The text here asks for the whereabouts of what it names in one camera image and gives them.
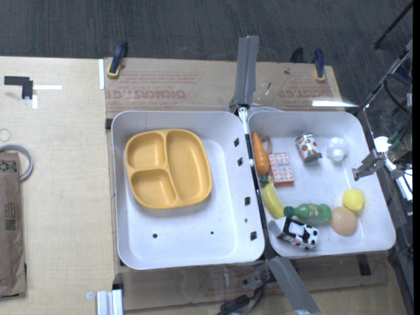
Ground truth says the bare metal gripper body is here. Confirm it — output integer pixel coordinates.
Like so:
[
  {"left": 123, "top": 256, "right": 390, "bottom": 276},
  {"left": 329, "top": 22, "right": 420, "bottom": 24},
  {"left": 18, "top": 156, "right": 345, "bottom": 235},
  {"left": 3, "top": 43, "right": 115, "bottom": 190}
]
[{"left": 373, "top": 135, "right": 400, "bottom": 173}]

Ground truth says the yellow lemon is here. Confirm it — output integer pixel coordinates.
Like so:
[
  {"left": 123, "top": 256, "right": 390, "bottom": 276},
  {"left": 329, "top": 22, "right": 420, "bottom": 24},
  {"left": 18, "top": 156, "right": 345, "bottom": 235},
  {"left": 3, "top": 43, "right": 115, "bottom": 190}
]
[{"left": 341, "top": 188, "right": 366, "bottom": 212}]

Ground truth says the white plastic tray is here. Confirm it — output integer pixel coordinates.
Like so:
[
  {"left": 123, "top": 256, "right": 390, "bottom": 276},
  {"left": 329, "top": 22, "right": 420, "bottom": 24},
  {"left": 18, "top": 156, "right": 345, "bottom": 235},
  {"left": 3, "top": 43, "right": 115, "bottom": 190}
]
[
  {"left": 246, "top": 110, "right": 397, "bottom": 259},
  {"left": 110, "top": 110, "right": 266, "bottom": 271}
]

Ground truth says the tan bread roll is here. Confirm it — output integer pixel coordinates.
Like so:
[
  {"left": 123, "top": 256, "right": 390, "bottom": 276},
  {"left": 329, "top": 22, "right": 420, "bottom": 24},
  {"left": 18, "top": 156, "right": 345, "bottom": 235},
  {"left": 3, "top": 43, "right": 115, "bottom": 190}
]
[{"left": 329, "top": 205, "right": 358, "bottom": 237}]

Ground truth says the white can with orange print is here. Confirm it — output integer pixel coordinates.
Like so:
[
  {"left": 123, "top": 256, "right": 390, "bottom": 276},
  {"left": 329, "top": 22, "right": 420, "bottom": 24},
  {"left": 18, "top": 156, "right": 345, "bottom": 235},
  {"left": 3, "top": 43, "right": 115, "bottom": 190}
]
[{"left": 294, "top": 133, "right": 323, "bottom": 163}]

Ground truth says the green bottle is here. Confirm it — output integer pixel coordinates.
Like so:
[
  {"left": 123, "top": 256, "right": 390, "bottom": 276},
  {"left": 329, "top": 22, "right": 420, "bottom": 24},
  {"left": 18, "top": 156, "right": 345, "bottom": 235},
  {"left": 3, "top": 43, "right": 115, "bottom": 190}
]
[{"left": 283, "top": 203, "right": 332, "bottom": 226}]

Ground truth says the orange and white carton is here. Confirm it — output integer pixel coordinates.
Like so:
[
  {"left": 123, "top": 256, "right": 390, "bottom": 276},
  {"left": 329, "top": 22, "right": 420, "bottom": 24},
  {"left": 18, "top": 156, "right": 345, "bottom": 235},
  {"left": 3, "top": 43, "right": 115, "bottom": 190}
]
[{"left": 268, "top": 152, "right": 295, "bottom": 187}]

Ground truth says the black and white milk carton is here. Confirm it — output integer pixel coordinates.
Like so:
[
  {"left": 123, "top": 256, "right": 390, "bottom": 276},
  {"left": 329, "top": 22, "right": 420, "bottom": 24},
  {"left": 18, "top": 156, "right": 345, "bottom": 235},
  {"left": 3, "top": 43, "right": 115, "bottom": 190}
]
[{"left": 276, "top": 216, "right": 320, "bottom": 251}]

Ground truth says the yellow banana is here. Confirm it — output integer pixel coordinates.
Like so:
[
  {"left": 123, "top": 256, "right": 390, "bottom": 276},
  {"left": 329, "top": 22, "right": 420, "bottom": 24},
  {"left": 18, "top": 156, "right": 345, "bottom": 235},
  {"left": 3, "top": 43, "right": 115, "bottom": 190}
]
[{"left": 261, "top": 177, "right": 286, "bottom": 219}]

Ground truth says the orange carrot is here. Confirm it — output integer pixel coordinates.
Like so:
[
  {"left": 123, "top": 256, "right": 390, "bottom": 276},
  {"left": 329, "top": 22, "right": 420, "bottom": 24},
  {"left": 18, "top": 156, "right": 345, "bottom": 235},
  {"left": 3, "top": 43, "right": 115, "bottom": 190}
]
[{"left": 251, "top": 131, "right": 272, "bottom": 184}]

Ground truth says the yellow divided plate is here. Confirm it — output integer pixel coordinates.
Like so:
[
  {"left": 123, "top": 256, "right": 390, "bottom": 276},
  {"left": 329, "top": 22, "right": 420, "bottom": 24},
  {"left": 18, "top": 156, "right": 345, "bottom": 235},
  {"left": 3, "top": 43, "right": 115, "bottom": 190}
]
[{"left": 123, "top": 128, "right": 213, "bottom": 209}]

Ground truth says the brown cardboard board red print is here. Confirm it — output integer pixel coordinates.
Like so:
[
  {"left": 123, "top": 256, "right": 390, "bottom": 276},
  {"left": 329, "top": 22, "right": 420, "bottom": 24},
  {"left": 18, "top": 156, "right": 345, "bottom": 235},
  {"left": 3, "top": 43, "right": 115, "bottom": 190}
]
[{"left": 103, "top": 56, "right": 391, "bottom": 311}]

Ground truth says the brown paper bag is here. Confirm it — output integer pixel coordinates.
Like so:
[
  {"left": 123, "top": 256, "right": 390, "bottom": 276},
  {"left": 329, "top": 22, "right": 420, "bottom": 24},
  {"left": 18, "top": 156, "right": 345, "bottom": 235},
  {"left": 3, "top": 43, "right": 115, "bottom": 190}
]
[{"left": 0, "top": 152, "right": 27, "bottom": 298}]

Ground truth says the black cylinder on white bracket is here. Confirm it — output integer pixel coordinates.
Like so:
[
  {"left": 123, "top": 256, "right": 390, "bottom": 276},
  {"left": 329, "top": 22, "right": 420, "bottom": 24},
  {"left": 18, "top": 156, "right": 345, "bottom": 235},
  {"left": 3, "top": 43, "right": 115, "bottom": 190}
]
[{"left": 392, "top": 166, "right": 413, "bottom": 217}]

